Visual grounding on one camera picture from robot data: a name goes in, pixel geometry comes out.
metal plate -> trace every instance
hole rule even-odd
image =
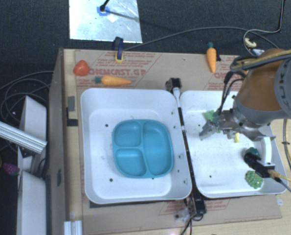
[[[106,12],[99,7],[105,0],[69,0],[70,38],[141,43],[141,29],[136,0],[110,0]]]

blue tape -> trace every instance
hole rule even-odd
[[[110,9],[109,9],[107,6],[105,7],[105,11],[101,11],[101,10],[100,10],[100,6],[98,6],[98,7],[96,8],[97,13],[98,13],[100,16],[102,16],[102,17],[110,15],[110,13],[108,12],[109,10],[110,10]]]

orange carrot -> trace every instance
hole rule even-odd
[[[206,52],[208,65],[212,73],[216,71],[216,61],[217,61],[217,52],[216,49],[213,47],[213,43],[208,43],[208,49]]]
[[[73,73],[77,76],[85,76],[88,74],[90,67],[84,60],[80,60],[73,68]]]
[[[127,84],[132,83],[132,81],[128,79],[115,77],[115,76],[109,76],[109,75],[105,75],[102,78],[96,77],[95,82],[96,83],[102,82],[106,86],[121,86],[121,85],[127,85]]]

blue plate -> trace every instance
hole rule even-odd
[[[127,120],[112,132],[117,169],[127,177],[155,178],[174,166],[174,153],[165,125],[154,120]]]

